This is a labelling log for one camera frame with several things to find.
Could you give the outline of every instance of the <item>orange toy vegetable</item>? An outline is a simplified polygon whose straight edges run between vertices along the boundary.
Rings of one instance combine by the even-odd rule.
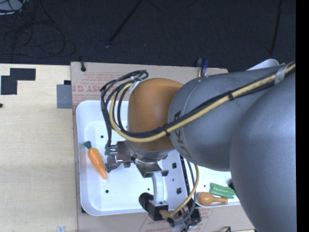
[[[197,201],[202,205],[208,205],[211,204],[212,202],[227,203],[227,198],[216,197],[209,192],[200,192],[197,195]]]
[[[91,147],[91,142],[87,141],[84,143],[86,148],[88,148],[88,157],[92,164],[95,166],[96,170],[99,171],[99,173],[102,175],[104,179],[107,179],[107,173],[105,170],[105,166],[103,163],[103,160],[101,158],[101,155],[98,151],[98,149]]]

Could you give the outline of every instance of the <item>black tape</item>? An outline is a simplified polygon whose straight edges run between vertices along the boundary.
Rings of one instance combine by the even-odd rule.
[[[167,124],[165,124],[165,125],[163,126],[163,130],[165,131],[166,136],[169,137],[169,136],[170,136],[170,133],[167,131],[166,126],[167,126]]]
[[[233,94],[232,94],[232,91],[229,91],[227,95],[228,95],[230,101],[232,101],[232,100],[234,99],[234,96],[233,96]]]
[[[17,81],[35,81],[35,69],[11,68],[10,75],[1,76],[1,95],[17,95]]]

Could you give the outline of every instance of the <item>black cable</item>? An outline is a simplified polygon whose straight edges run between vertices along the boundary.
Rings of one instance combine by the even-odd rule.
[[[192,170],[190,162],[188,160],[186,160],[186,161],[187,161],[187,164],[188,164],[188,167],[189,167],[189,170],[190,170],[190,174],[191,174],[191,178],[192,178],[192,185],[194,186],[195,180],[194,180],[193,170]],[[189,207],[189,213],[184,218],[182,218],[181,220],[174,221],[174,224],[177,225],[177,224],[181,224],[181,223],[187,221],[190,218],[190,216],[192,215],[192,213],[194,212],[196,202],[197,202],[197,192],[195,191],[193,202]]]
[[[182,12],[185,11],[187,9],[189,9],[193,4],[196,3],[197,0],[193,0],[188,6],[186,6],[184,9],[182,8],[178,8],[177,10],[175,10],[174,12],[171,11],[163,11],[162,9],[160,9],[157,5],[155,5],[154,3],[150,2],[149,0],[145,0],[148,4],[150,4],[151,6],[155,7],[157,10],[159,10],[160,12],[164,12],[164,13],[174,13],[174,12]]]
[[[116,94],[115,94],[115,99],[117,99],[117,97],[118,97],[118,95],[119,95],[119,92],[125,87],[125,85],[127,85],[127,84],[129,84],[129,83],[132,83],[132,84],[133,84],[134,82],[133,82],[133,81],[128,81],[128,82],[124,83],[123,85],[121,85],[121,88],[118,89],[117,92],[116,92]],[[120,109],[121,109],[120,106],[121,106],[121,104],[119,103],[119,104],[118,104],[118,107],[117,107],[118,115],[120,115]],[[110,113],[113,113],[113,114],[114,114],[114,112],[115,112],[115,106],[113,107],[113,110],[112,110]],[[121,127],[123,130],[125,130],[124,127],[123,127],[123,125],[122,125],[121,119],[119,119],[118,123],[116,122],[116,125],[117,125],[118,127]]]
[[[122,124],[122,121],[121,121],[121,104],[122,104],[122,101],[126,95],[126,91],[127,89],[129,89],[130,87],[127,87],[126,90],[124,90],[124,92],[121,94],[120,98],[119,98],[119,102],[118,102],[118,107],[117,107],[117,119],[118,119],[118,127],[122,130],[125,130],[124,127],[123,127],[123,124]]]
[[[137,10],[137,8],[140,6],[140,4],[142,3],[143,0],[138,0],[138,2],[135,4],[135,6],[133,7],[133,9],[130,11],[130,13],[126,16],[126,18],[123,20],[123,22],[121,23],[121,25],[119,26],[119,28],[115,31],[115,33],[109,38],[109,40],[107,41],[106,47],[108,48],[111,43],[113,42],[113,40],[116,38],[116,36],[118,35],[118,33],[121,31],[121,29],[125,26],[125,24],[129,21],[129,19],[132,17],[132,15],[135,13],[135,11]]]
[[[278,34],[278,29],[279,29],[279,23],[280,23],[280,17],[281,17],[281,10],[283,8],[283,0],[279,0],[279,5],[278,5],[278,12],[277,12],[277,19],[276,19],[276,26],[275,26],[275,31],[274,31],[274,37],[272,40],[271,44],[271,49],[269,50],[269,54],[273,54],[275,45],[276,45],[276,40],[277,40],[277,34]]]
[[[12,63],[14,55],[46,59],[68,57],[75,53],[75,44],[67,40],[64,33],[55,26],[55,21],[47,12],[43,1],[47,0],[22,0],[23,6],[21,9],[16,10],[14,14],[4,15],[5,25],[12,28],[12,30],[4,34],[3,41],[8,47],[11,47],[11,50],[2,52],[0,55],[11,55]],[[43,9],[49,20],[36,19],[39,7]],[[35,37],[34,34],[37,33],[35,26],[39,27],[38,29],[48,27],[46,32],[55,32],[58,39],[46,40],[45,38]],[[49,45],[53,45],[53,47],[49,47],[52,51],[45,49]],[[38,48],[43,55],[41,53],[31,54],[30,51],[33,52],[31,50],[33,47]]]
[[[294,71],[295,71],[295,70],[293,70],[293,71],[287,73],[287,74],[285,75],[285,77],[289,76],[289,75],[292,74]],[[224,93],[224,94],[215,96],[215,97],[213,97],[213,98],[211,98],[211,99],[209,99],[209,100],[203,102],[201,105],[197,106],[196,108],[194,108],[193,110],[191,110],[189,113],[183,115],[182,117],[180,117],[180,118],[177,119],[177,120],[174,120],[174,121],[170,122],[170,123],[166,126],[166,128],[170,128],[170,127],[174,126],[175,124],[177,124],[177,123],[179,123],[179,122],[181,122],[181,121],[183,121],[183,120],[185,120],[185,119],[191,117],[192,115],[194,115],[194,114],[200,112],[200,111],[203,110],[205,107],[211,105],[212,103],[214,103],[214,102],[216,102],[217,100],[221,99],[222,97],[228,95],[229,93],[234,92],[234,91],[236,91],[236,90],[238,90],[238,89],[244,88],[244,87],[246,87],[246,86],[248,86],[248,85],[250,85],[250,84],[252,84],[252,83],[254,83],[254,82],[256,82],[256,81],[263,80],[264,78],[267,78],[267,77],[269,77],[269,76],[275,74],[276,72],[277,72],[277,71],[275,71],[275,72],[273,72],[273,73],[271,73],[271,74],[269,74],[269,75],[266,75],[266,76],[264,76],[264,77],[261,77],[261,78],[259,78],[259,79],[257,79],[257,80],[254,80],[254,81],[252,81],[252,82],[250,82],[250,83],[248,83],[248,84],[246,84],[246,85],[243,85],[243,86],[241,86],[241,87],[238,87],[238,88],[236,88],[236,89],[234,89],[234,90],[232,90],[232,91],[228,91],[228,92],[226,92],[226,93]],[[263,85],[263,86],[261,86],[261,87],[258,87],[258,88],[254,89],[254,90],[250,90],[250,91],[248,91],[248,92],[246,92],[246,93],[244,93],[244,94],[242,94],[242,95],[236,97],[235,99],[238,99],[238,98],[241,98],[241,97],[244,97],[244,96],[247,96],[247,95],[256,93],[256,92],[259,92],[259,91],[261,91],[261,90],[267,89],[267,88],[272,87],[272,86],[274,86],[274,81],[271,82],[271,83],[265,84],[265,85]],[[161,131],[163,131],[163,128],[158,128],[157,131],[158,131],[158,132],[161,132]]]
[[[136,80],[130,80],[127,81],[125,83],[122,83],[121,85],[119,85],[118,87],[116,87],[114,90],[111,91],[111,93],[109,94],[109,96],[105,99],[105,96],[107,95],[107,93],[109,92],[109,90],[117,83],[122,82],[126,79],[129,79],[131,77],[135,77],[141,80],[146,79],[149,76],[148,72],[143,70],[143,71],[134,71],[134,72],[130,72],[126,75],[121,76],[118,79],[115,80],[111,80],[108,83],[106,83],[102,88],[101,88],[101,110],[102,110],[102,115],[104,117],[104,121],[105,121],[105,125],[106,125],[106,129],[107,129],[107,133],[108,133],[108,140],[106,143],[106,147],[110,147],[111,146],[111,140],[112,140],[112,126],[110,123],[110,118],[109,118],[109,112],[107,109],[107,105],[109,103],[109,101],[111,100],[111,98],[115,95],[116,98],[119,94],[119,92],[124,88],[124,86],[126,84],[129,83],[134,83]]]

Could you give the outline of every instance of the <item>cardboard sheet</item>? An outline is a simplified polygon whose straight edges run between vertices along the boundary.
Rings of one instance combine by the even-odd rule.
[[[147,70],[150,78],[168,78],[180,83],[197,78],[201,68],[175,67],[175,66],[149,66],[132,64],[111,64],[111,63],[84,63],[86,71],[81,70],[80,62],[71,63],[71,83],[72,83],[72,104],[73,104],[73,124],[75,142],[75,167],[77,183],[77,203],[78,203],[78,225],[81,232],[152,232],[171,231],[165,221],[154,222],[148,213],[121,214],[112,216],[94,217],[82,212],[80,204],[79,187],[79,164],[78,145],[75,111],[79,103],[86,100],[100,100],[100,89],[108,81],[117,79],[124,74],[136,70]],[[227,69],[208,68],[207,75],[227,73]],[[241,205],[216,208],[200,208],[202,222],[192,227],[189,231],[214,232],[224,231],[228,226],[233,227],[233,231],[250,230],[253,225],[245,215]]]

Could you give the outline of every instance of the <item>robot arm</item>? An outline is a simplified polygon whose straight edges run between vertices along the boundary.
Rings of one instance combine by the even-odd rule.
[[[128,130],[119,120],[117,125],[114,112],[107,120],[126,138],[144,177],[159,170],[155,163],[175,148],[195,165],[231,171],[240,203],[259,232],[296,230],[295,63],[200,77],[183,86],[150,79],[131,93]]]

